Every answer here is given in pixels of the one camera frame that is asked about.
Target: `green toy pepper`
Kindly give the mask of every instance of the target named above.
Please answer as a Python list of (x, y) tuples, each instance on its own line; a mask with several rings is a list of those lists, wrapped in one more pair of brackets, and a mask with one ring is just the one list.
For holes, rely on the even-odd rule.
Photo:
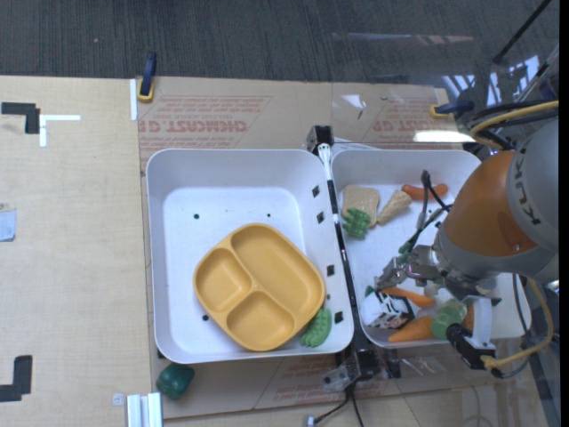
[(189, 387), (194, 373), (193, 368), (172, 363), (160, 372), (156, 380), (156, 388), (168, 399), (177, 400)]

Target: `white tape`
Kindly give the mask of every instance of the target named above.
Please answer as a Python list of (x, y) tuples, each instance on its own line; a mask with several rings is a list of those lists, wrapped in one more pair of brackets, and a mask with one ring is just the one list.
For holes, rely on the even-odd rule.
[(136, 120), (138, 118), (136, 95), (136, 79), (131, 79), (131, 120)]
[(81, 120), (81, 116), (73, 115), (51, 115), (45, 116), (40, 114), (39, 116), (39, 146), (47, 147), (47, 122), (52, 121), (69, 121), (69, 120)]

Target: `toy bread slice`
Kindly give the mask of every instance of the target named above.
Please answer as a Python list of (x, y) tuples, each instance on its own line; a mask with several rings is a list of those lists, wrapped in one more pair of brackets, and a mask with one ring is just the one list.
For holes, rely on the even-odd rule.
[(407, 193), (396, 189), (387, 204), (381, 209), (377, 222), (383, 224), (391, 220), (394, 216), (403, 212), (411, 204), (411, 201), (411, 197)]
[(347, 185), (343, 190), (341, 216), (349, 216), (348, 209), (354, 207), (370, 216), (369, 227), (377, 220), (377, 206), (380, 204), (380, 192), (373, 188)]

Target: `toy ice cream cone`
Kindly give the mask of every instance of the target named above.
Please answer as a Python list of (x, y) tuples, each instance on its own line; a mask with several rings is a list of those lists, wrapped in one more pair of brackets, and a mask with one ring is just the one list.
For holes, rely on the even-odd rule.
[(377, 217), (377, 222), (383, 224), (388, 220), (391, 220), (397, 214), (400, 214), (411, 204), (411, 197), (401, 190), (396, 190), (393, 192), (389, 201), (380, 211)]

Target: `yellow cable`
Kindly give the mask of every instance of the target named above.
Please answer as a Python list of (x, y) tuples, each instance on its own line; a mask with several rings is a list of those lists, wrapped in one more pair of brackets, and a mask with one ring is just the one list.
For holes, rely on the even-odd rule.
[(488, 119), (480, 122), (479, 124), (474, 125), (470, 129), (470, 137), (472, 139), (476, 139), (476, 135), (481, 130), (484, 130), (485, 128), (487, 128), (490, 125), (497, 124), (498, 122), (501, 122), (502, 120), (507, 120), (509, 118), (515, 118), (515, 117), (521, 117), (521, 116), (525, 116), (527, 114), (531, 114), (533, 112), (539, 112), (541, 110), (558, 108), (558, 107), (559, 107), (559, 100), (555, 100), (555, 101), (548, 101), (547, 103), (536, 104), (536, 105), (530, 106), (528, 108), (521, 108), (521, 109), (512, 110), (510, 112), (505, 112), (503, 114), (500, 114), (499, 116), (488, 118)]
[(527, 283), (529, 283), (530, 287), (532, 288), (533, 292), (535, 293), (535, 296), (537, 297), (538, 302), (540, 303), (541, 308), (543, 309), (543, 313), (545, 315), (545, 320), (548, 324), (548, 334), (541, 342), (537, 343), (536, 345), (532, 346), (531, 348), (517, 352), (516, 354), (512, 354), (511, 356), (509, 356), (507, 358), (496, 359), (496, 358), (493, 358), (492, 356), (482, 356), (480, 359), (482, 360), (482, 362), (484, 363), (484, 366), (487, 369), (505, 366), (506, 364), (509, 364), (510, 362), (513, 362), (514, 360), (520, 359), (524, 356), (528, 356), (529, 354), (532, 354), (538, 350), (541, 350), (542, 348), (547, 346), (549, 344), (549, 342), (551, 342), (551, 339), (553, 338), (553, 318), (551, 317), (551, 312), (549, 311), (548, 305), (547, 305), (547, 303), (545, 303), (545, 300), (543, 299), (543, 296), (541, 295), (540, 291), (538, 290), (537, 286), (535, 285), (535, 282), (531, 278), (528, 278)]

